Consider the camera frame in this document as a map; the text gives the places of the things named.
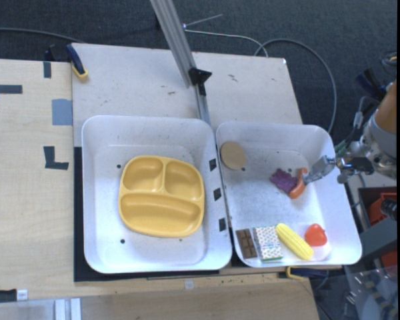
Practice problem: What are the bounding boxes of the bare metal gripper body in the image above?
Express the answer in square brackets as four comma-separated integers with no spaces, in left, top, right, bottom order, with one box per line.
[335,135,397,185]

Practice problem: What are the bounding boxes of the orange sausage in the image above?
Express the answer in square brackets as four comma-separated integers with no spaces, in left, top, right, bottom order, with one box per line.
[289,167,309,200]

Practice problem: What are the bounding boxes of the purple grapes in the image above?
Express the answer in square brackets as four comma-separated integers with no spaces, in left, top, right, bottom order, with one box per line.
[269,167,299,194]

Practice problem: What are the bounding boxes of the red tomato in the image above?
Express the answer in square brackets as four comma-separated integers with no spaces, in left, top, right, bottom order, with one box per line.
[303,223,328,247]

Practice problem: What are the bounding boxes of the white plastic tray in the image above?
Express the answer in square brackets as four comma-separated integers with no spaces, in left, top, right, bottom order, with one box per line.
[81,114,233,275]
[215,121,363,269]

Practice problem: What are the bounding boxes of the yellow corn cob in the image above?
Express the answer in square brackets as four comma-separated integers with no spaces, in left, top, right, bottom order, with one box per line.
[275,222,315,261]

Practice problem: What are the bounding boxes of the round brown biscuit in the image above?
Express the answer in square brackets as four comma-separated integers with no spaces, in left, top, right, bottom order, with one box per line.
[219,141,247,171]

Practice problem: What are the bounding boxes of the white orange printed carton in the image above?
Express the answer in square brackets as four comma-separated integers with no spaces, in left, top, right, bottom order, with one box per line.
[252,225,285,263]

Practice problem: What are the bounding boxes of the brown chocolate bar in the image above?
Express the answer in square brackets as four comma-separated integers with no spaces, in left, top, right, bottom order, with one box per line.
[235,228,259,260]

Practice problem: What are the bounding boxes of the yellow divided plate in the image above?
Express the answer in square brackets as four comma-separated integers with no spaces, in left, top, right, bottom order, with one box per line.
[117,155,206,239]

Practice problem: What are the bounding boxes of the pale flat board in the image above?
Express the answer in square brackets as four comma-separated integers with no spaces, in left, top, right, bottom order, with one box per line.
[71,42,343,277]

